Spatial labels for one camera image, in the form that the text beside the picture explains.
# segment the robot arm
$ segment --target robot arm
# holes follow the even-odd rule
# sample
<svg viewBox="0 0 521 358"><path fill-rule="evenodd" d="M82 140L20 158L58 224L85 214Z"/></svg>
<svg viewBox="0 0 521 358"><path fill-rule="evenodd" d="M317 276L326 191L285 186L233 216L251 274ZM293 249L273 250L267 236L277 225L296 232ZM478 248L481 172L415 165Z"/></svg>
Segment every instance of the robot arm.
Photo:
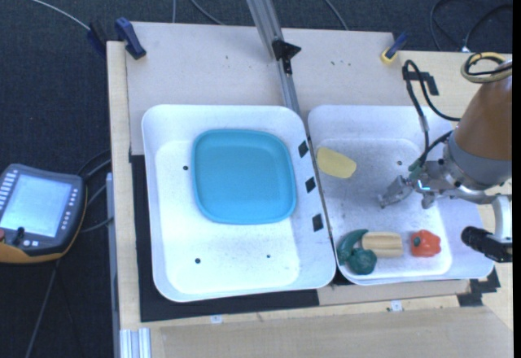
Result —
<svg viewBox="0 0 521 358"><path fill-rule="evenodd" d="M493 71L471 73L481 59L497 63ZM472 55L462 75L481 83L454 131L436 140L444 143L443 157L418 159L411 174L398 177L380 198L385 207L413 191L422 194L422 206L431 207L440 197L492 204L495 233L467 227L462 241L497 262L512 261L511 195L488 195L485 191L512 177L512 61L496 53Z"/></svg>

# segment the toy pepper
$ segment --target toy pepper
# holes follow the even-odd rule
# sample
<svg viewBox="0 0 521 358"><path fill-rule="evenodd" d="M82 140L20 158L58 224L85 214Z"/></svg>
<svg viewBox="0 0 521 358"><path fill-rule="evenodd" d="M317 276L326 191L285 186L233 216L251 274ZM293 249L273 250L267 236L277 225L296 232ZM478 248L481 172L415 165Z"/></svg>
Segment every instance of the toy pepper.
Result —
<svg viewBox="0 0 521 358"><path fill-rule="evenodd" d="M432 257L441 252L440 242L440 237L421 229L410 237L411 253L415 257Z"/></svg>

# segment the green toy vegetable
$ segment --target green toy vegetable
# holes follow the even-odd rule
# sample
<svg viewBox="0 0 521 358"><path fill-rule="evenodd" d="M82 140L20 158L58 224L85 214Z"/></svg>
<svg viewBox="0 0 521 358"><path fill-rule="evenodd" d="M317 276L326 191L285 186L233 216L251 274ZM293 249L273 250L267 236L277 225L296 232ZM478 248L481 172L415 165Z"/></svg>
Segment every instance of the green toy vegetable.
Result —
<svg viewBox="0 0 521 358"><path fill-rule="evenodd" d="M339 262L348 265L356 274L371 274L376 266L376 254L372 250L354 247L367 232L367 229L357 229L350 232L336 249Z"/></svg>

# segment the blue plate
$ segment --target blue plate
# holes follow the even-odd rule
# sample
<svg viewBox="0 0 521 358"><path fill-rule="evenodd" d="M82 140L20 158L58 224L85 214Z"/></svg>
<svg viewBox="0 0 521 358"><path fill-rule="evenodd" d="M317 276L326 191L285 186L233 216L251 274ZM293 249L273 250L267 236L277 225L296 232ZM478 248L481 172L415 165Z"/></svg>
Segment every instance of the blue plate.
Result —
<svg viewBox="0 0 521 358"><path fill-rule="evenodd" d="M192 147L195 200L209 219L268 224L296 206L295 174L284 143L270 133L213 129Z"/></svg>

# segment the aluminum rod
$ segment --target aluminum rod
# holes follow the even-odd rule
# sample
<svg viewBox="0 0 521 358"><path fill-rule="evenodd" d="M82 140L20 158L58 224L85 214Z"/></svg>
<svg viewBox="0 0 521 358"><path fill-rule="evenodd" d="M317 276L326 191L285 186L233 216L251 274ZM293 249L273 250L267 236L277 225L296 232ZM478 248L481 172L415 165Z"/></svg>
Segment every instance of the aluminum rod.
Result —
<svg viewBox="0 0 521 358"><path fill-rule="evenodd" d="M275 60L273 42L284 41L280 23L272 0L246 0L266 51ZM296 98L295 85L291 74L285 73L282 60L278 61L278 73L280 76L282 95L287 107L300 114L299 103Z"/></svg>

